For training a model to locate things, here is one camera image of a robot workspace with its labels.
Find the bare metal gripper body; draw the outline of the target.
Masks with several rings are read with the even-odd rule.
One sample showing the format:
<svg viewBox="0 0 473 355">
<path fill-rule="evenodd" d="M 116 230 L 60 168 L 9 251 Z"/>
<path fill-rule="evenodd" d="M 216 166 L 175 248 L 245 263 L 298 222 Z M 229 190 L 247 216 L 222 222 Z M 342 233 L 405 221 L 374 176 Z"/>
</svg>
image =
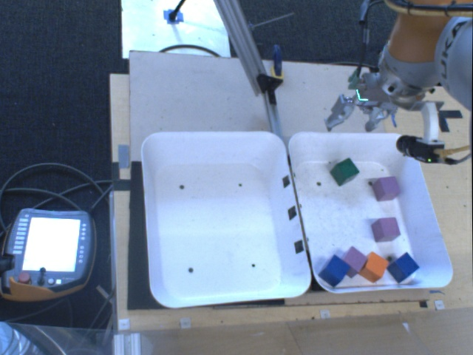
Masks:
<svg viewBox="0 0 473 355">
<path fill-rule="evenodd" d="M 355 86 L 356 98 L 367 107 L 419 111 L 424 105 L 425 91 L 402 81 L 388 72 L 366 72 Z"/>
</svg>

